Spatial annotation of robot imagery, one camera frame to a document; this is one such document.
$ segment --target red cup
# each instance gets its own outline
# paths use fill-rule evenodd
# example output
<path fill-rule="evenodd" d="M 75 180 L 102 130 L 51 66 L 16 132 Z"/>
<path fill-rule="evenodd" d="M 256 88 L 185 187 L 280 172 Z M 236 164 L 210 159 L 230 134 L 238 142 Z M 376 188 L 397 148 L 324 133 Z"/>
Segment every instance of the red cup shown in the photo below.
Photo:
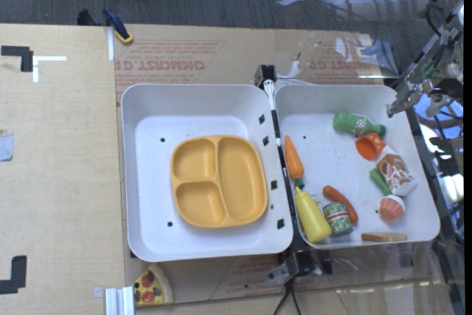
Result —
<path fill-rule="evenodd" d="M 385 146 L 385 143 L 375 132 L 368 133 L 355 141 L 355 148 L 367 160 L 374 159 Z"/>

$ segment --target plastic container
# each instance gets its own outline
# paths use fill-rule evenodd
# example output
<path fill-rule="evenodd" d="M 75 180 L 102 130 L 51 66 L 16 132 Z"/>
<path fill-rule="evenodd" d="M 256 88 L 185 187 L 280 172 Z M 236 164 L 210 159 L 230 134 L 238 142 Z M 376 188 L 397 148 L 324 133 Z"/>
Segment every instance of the plastic container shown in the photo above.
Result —
<path fill-rule="evenodd" d="M 350 234 L 330 236 L 311 245 L 314 249 L 341 249 L 372 245 L 361 238 L 372 230 L 399 232 L 408 241 L 434 239 L 440 230 L 440 219 L 426 179 L 406 114 L 389 118 L 386 104 L 395 101 L 396 92 L 386 86 L 287 85 L 275 94 L 282 138 L 289 135 L 305 167 L 305 191 L 319 194 L 325 185 L 342 188 L 358 213 L 358 222 Z M 344 111 L 362 114 L 385 126 L 383 141 L 394 145 L 408 165 L 417 187 L 405 198 L 405 214 L 387 223 L 379 216 L 383 193 L 369 177 L 373 161 L 359 156 L 350 133 L 333 128 L 334 114 Z M 322 207 L 331 201 L 319 196 Z"/>
<path fill-rule="evenodd" d="M 128 243 L 139 259 L 276 254 L 290 246 L 294 229 L 264 91 L 250 85 L 137 84 L 122 96 L 122 127 Z M 256 221 L 201 227 L 178 211 L 170 170 L 173 151 L 189 139 L 217 135 L 244 138 L 257 150 L 268 198 Z"/>

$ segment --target toy carrot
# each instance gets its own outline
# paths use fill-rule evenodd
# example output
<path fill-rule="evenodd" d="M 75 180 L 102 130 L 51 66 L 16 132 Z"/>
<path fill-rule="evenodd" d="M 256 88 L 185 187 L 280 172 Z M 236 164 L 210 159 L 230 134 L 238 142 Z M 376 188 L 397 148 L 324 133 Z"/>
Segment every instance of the toy carrot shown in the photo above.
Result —
<path fill-rule="evenodd" d="M 331 201 L 344 202 L 344 204 L 346 205 L 347 215 L 349 216 L 351 223 L 357 223 L 359 219 L 357 212 L 355 211 L 354 206 L 350 203 L 350 201 L 346 198 L 344 194 L 339 192 L 337 189 L 330 187 L 329 185 L 326 185 L 326 187 L 323 188 L 323 194 Z"/>
<path fill-rule="evenodd" d="M 296 152 L 294 143 L 288 135 L 285 136 L 285 162 L 287 163 L 288 175 L 292 180 L 302 178 L 305 169 Z"/>

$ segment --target toy food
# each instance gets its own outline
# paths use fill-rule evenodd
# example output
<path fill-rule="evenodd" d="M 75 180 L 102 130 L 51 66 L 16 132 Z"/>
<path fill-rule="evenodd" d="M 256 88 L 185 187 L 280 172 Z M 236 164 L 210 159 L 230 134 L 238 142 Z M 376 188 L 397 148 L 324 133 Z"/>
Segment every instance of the toy food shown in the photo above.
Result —
<path fill-rule="evenodd" d="M 396 151 L 382 142 L 377 133 L 369 133 L 355 141 L 357 151 L 367 160 L 375 160 L 375 166 L 383 176 L 392 194 L 405 196 L 417 182 L 410 174 L 405 162 Z"/>
<path fill-rule="evenodd" d="M 285 162 L 287 164 L 288 175 L 292 180 L 303 177 L 305 169 L 302 160 L 296 151 L 294 143 L 288 135 L 285 136 Z"/>
<path fill-rule="evenodd" d="M 323 188 L 323 195 L 326 198 L 329 198 L 331 201 L 344 202 L 344 204 L 346 205 L 347 214 L 349 215 L 349 219 L 351 223 L 356 224 L 358 222 L 359 217 L 357 215 L 357 212 L 355 211 L 354 206 L 350 203 L 350 201 L 346 198 L 345 195 L 343 195 L 337 189 L 329 185 L 326 185 Z"/>
<path fill-rule="evenodd" d="M 397 195 L 392 194 L 392 191 L 384 181 L 384 178 L 377 168 L 369 171 L 369 174 L 385 195 L 385 197 L 381 199 L 379 208 L 381 218 L 387 222 L 391 222 L 400 218 L 405 213 L 405 204 L 403 199 Z"/>
<path fill-rule="evenodd" d="M 385 126 L 376 125 L 364 116 L 347 114 L 343 111 L 334 114 L 333 127 L 336 130 L 348 131 L 356 136 L 372 133 L 373 131 L 383 136 L 386 131 Z"/>
<path fill-rule="evenodd" d="M 302 190 L 301 185 L 295 186 L 295 207 L 303 230 L 310 243 L 316 243 L 331 235 L 331 226 L 311 195 Z"/>
<path fill-rule="evenodd" d="M 153 263 L 133 284 L 134 304 L 136 307 L 170 305 L 173 303 L 173 292 L 164 271 Z"/>
<path fill-rule="evenodd" d="M 378 212 L 382 219 L 387 222 L 392 222 L 405 213 L 405 204 L 397 195 L 388 195 L 381 199 L 381 205 Z"/>
<path fill-rule="evenodd" d="M 353 225 L 347 214 L 344 202 L 332 202 L 323 207 L 324 217 L 331 227 L 331 236 L 347 235 L 353 231 Z"/>
<path fill-rule="evenodd" d="M 399 232 L 362 232 L 362 240 L 370 241 L 405 241 L 407 239 L 406 234 L 401 234 Z"/>

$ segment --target green bottle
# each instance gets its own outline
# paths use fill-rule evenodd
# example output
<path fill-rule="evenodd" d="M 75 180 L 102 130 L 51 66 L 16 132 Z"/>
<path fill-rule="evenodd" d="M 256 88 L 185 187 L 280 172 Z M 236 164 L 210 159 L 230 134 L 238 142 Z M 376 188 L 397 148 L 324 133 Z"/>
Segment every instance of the green bottle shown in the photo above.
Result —
<path fill-rule="evenodd" d="M 336 112 L 333 120 L 333 127 L 336 130 L 349 131 L 356 136 L 375 132 L 379 136 L 385 135 L 385 126 L 375 125 L 366 117 L 357 114 L 348 114 L 343 111 Z"/>

